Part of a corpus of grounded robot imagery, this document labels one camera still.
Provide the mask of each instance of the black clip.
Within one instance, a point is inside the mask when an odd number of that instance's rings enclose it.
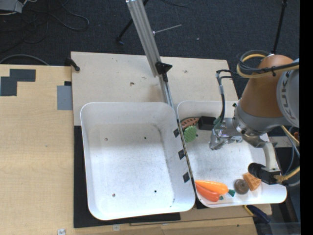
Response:
[[[79,70],[80,70],[80,68],[77,66],[77,64],[74,62],[74,60],[71,59],[71,58],[69,58],[69,57],[67,57],[67,58],[65,59],[64,65],[65,65],[65,66],[73,66],[76,71],[79,71]]]
[[[160,61],[158,61],[156,63],[156,70],[157,70],[159,75],[162,74],[164,82],[168,82],[168,78],[167,78],[166,73],[170,70],[171,67],[173,67],[173,66],[169,65],[169,64],[162,63]]]
[[[274,68],[275,68],[275,66],[272,66],[272,67],[270,68],[270,71],[273,73],[273,76],[276,76],[276,73],[274,72]]]

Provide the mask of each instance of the metal pole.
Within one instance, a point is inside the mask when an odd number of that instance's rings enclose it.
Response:
[[[126,3],[137,29],[142,47],[146,53],[153,76],[159,76],[164,100],[171,107],[174,107],[166,71],[162,73],[157,70],[157,64],[162,64],[162,62],[142,0],[126,0]]]
[[[145,0],[144,2],[143,2],[143,5],[146,5],[146,3],[148,2],[149,0]],[[116,41],[117,42],[119,42],[120,44],[124,44],[123,42],[122,42],[122,36],[124,35],[124,33],[128,30],[128,28],[132,25],[132,23],[133,23],[133,20],[131,19],[129,22],[128,22],[128,24],[125,26],[125,28],[122,30],[122,32],[116,37]]]
[[[279,24],[278,24],[278,29],[277,29],[277,33],[276,33],[276,40],[274,43],[274,48],[272,50],[273,54],[276,54],[276,48],[278,45],[278,39],[279,39],[279,35],[280,35],[280,30],[282,27],[282,23],[283,23],[283,17],[284,17],[284,13],[285,13],[285,8],[287,7],[287,0],[283,0],[282,2],[282,11],[280,13],[280,19],[279,19]]]

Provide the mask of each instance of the toy carrot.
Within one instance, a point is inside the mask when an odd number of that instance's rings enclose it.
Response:
[[[207,200],[217,202],[220,199],[220,195],[217,192],[210,191],[196,184],[197,192]]]
[[[195,183],[196,185],[201,186],[207,190],[217,192],[219,195],[224,195],[228,193],[227,185],[220,183],[220,182],[196,180]]]

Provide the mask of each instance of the white tray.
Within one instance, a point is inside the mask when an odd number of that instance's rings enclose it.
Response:
[[[226,102],[225,117],[233,117],[234,102]],[[218,117],[222,104],[217,101],[184,101],[178,105],[178,117],[182,121],[189,117]],[[265,165],[263,149],[254,148],[247,142],[225,144],[219,150],[211,150],[209,141],[211,131],[197,129],[195,140],[186,143],[187,154],[194,180],[222,182],[229,189],[234,189],[234,181],[243,178],[248,165],[252,162]],[[223,200],[211,202],[197,193],[198,199],[207,207],[226,207],[248,204],[281,203],[286,199],[287,191],[282,185],[268,185],[261,182],[255,191],[247,194],[224,195]]]
[[[81,124],[94,217],[112,220],[193,207],[195,192],[168,104],[88,103]]]

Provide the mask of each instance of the aluminum rod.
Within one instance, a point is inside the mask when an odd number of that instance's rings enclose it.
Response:
[[[157,72],[156,63],[161,62],[161,58],[157,49],[157,44],[155,42],[153,31],[151,30],[144,4],[142,0],[126,0],[126,3],[131,13],[142,47],[147,56],[153,76],[159,76],[164,100],[172,108],[174,108],[168,82],[164,81],[162,74],[158,74]]]

